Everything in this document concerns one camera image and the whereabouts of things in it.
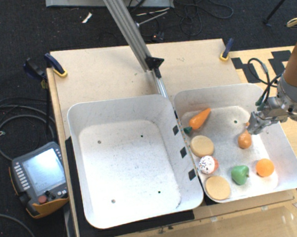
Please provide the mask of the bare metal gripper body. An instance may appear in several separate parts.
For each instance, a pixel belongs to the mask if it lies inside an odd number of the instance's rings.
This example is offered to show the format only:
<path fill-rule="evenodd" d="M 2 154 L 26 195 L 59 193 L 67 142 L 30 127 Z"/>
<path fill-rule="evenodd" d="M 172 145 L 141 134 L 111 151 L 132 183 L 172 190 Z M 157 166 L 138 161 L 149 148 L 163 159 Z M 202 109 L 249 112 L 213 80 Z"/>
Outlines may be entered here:
<path fill-rule="evenodd" d="M 287 96 L 274 96 L 257 108 L 259 130 L 278 122 L 292 119 L 297 122 L 297 101 Z"/>

